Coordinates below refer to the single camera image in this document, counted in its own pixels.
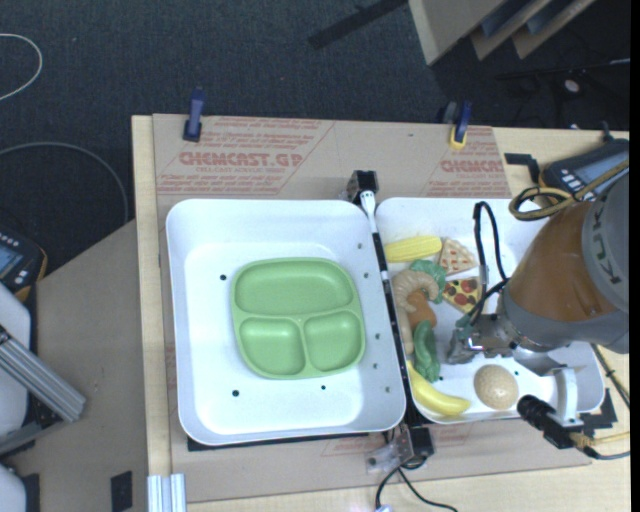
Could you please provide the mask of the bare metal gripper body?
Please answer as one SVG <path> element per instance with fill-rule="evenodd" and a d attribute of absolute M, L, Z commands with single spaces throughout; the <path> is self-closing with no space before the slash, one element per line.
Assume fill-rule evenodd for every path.
<path fill-rule="evenodd" d="M 505 314 L 483 314 L 472 329 L 471 347 L 487 357 L 510 357 L 523 341 L 522 334 Z"/>

